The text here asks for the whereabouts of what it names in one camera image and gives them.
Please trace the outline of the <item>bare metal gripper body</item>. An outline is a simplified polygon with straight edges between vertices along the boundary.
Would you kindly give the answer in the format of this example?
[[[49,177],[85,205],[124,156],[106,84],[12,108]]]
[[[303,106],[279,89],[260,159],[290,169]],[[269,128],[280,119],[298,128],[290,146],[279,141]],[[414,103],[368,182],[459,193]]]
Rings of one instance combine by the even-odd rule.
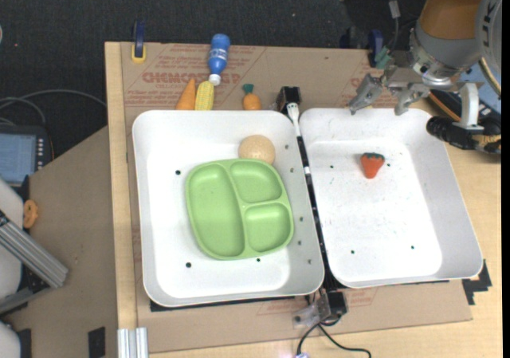
[[[388,62],[382,75],[382,84],[396,92],[417,85],[419,89],[450,90],[454,83],[449,77],[435,77],[412,67],[408,52],[394,51],[388,54]]]

